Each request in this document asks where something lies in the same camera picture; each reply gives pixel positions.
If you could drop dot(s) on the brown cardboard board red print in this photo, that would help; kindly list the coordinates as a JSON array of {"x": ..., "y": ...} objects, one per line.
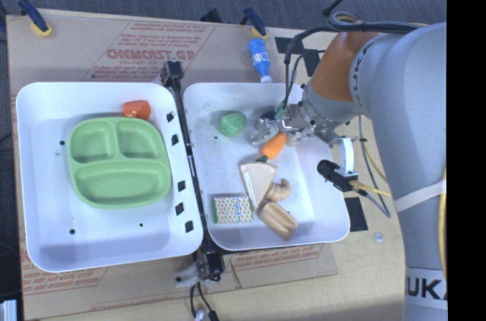
[{"x": 95, "y": 46}]

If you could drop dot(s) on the tan bread loaf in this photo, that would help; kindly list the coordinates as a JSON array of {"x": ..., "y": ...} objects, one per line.
[{"x": 278, "y": 219}]

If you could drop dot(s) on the green divided plate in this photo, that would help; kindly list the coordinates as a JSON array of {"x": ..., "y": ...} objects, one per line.
[{"x": 119, "y": 175}]

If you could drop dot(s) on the thin black rod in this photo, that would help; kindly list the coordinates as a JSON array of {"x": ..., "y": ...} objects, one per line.
[{"x": 191, "y": 164}]

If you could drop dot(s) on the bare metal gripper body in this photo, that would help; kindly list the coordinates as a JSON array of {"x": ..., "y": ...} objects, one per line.
[{"x": 300, "y": 119}]

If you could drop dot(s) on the tan croissant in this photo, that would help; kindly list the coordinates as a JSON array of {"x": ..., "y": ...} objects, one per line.
[{"x": 279, "y": 191}]

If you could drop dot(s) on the black cylinder on white bracket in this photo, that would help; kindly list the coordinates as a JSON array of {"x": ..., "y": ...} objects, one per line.
[{"x": 336, "y": 172}]

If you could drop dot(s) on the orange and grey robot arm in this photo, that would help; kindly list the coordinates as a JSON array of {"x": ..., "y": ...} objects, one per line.
[{"x": 402, "y": 114}]

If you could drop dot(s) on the orange carrot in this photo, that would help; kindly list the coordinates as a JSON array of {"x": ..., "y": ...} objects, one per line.
[{"x": 274, "y": 146}]

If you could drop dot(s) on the green toy lettuce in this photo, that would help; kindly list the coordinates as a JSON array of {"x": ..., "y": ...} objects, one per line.
[{"x": 232, "y": 123}]

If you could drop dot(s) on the beige bread slice wedge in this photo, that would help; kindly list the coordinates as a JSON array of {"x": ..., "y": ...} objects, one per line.
[{"x": 258, "y": 177}]

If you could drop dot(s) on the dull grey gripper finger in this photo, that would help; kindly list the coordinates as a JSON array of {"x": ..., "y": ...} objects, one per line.
[
  {"x": 298, "y": 137},
  {"x": 264, "y": 135}
]

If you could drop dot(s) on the orange red toy food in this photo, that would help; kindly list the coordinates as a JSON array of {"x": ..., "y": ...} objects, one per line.
[{"x": 136, "y": 109}]

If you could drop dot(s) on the blue bottle white cap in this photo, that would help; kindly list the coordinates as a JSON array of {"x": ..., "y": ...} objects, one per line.
[{"x": 259, "y": 55}]

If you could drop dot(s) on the white plastic tray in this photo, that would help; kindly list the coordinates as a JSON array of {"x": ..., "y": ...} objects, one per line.
[
  {"x": 49, "y": 145},
  {"x": 224, "y": 164}
]

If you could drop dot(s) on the yellow patterned packet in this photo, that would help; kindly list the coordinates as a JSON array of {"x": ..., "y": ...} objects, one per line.
[{"x": 233, "y": 209}]

